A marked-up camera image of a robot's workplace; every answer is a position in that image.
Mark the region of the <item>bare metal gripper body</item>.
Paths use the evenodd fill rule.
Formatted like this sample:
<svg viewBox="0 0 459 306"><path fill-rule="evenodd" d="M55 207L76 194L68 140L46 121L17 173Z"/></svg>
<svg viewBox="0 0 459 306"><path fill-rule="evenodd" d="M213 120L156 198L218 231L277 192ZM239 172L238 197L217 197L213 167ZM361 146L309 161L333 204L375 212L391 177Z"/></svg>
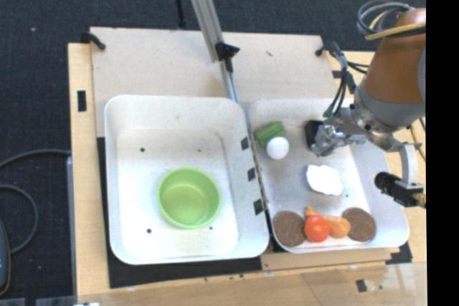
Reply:
<svg viewBox="0 0 459 306"><path fill-rule="evenodd" d="M340 147L366 142L385 152L396 152L403 143L394 137L395 131L364 108L343 107L325 120L311 121L311 152L326 157Z"/></svg>

